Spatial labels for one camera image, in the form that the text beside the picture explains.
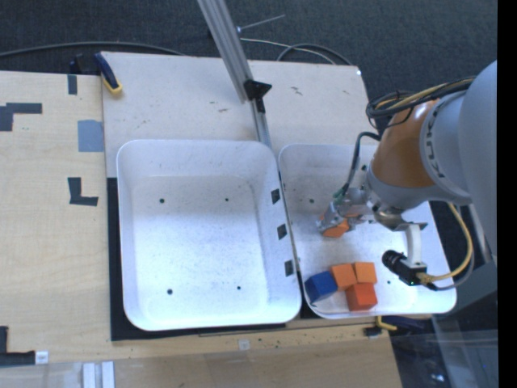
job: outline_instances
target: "blue and yellow clamp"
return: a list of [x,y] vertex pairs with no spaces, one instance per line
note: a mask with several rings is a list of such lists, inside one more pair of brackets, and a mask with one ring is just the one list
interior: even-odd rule
[[104,56],[100,53],[94,55],[95,63],[99,67],[100,73],[103,77],[104,86],[114,95],[119,94],[122,91],[122,84],[116,78],[113,70],[107,63]]

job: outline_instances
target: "dark background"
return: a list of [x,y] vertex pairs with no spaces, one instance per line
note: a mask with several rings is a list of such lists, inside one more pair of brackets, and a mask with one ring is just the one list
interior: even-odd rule
[[[420,91],[472,76],[498,59],[498,0],[226,3],[238,26],[285,15],[275,22],[244,30],[242,37],[283,44],[318,44],[341,53],[361,69],[370,98],[393,91]],[[101,49],[158,53],[148,48],[85,44],[9,54],[17,49],[73,42],[151,44],[192,56],[219,56],[196,0],[0,0],[0,36],[0,70],[67,74],[69,62],[81,53],[85,72],[94,73],[91,56]],[[242,44],[248,59],[254,60],[275,60],[283,50],[272,44]],[[290,53],[284,60],[324,62],[308,53]],[[459,227],[446,207],[441,203],[432,203],[431,207],[445,250],[463,249]],[[457,266],[463,253],[449,251],[448,257],[450,264]],[[492,298],[455,319],[464,330],[476,331],[497,329],[497,317],[497,302]],[[424,331],[432,332],[432,327],[426,324]],[[397,352],[401,361],[407,361],[407,355],[401,356],[400,349]],[[419,357],[415,350],[411,352],[409,357]],[[419,364],[413,364],[413,368],[420,374],[426,373],[422,362]],[[411,364],[404,364],[404,369],[410,367]],[[419,380],[418,385],[425,386],[421,375],[405,371],[403,376],[412,381],[406,385]]]

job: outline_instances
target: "blue cube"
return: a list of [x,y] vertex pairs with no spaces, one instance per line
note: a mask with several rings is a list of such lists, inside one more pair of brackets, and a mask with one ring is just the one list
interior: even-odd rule
[[314,303],[332,296],[338,290],[336,280],[330,272],[321,272],[305,281],[305,292]]

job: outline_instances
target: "orange cube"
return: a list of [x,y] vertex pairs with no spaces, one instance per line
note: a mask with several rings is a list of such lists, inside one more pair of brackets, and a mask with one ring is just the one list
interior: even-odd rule
[[354,268],[351,263],[335,264],[330,268],[332,276],[336,280],[338,290],[346,290],[357,283]]
[[377,274],[373,262],[355,262],[354,272],[357,283],[377,283]]
[[345,290],[345,294],[350,311],[369,310],[377,304],[373,283],[356,283]]

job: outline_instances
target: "blue square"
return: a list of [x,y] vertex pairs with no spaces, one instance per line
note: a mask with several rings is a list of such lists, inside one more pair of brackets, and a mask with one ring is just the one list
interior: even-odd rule
[[305,281],[305,292],[314,303],[332,296],[338,290],[336,280],[330,272],[321,272]]

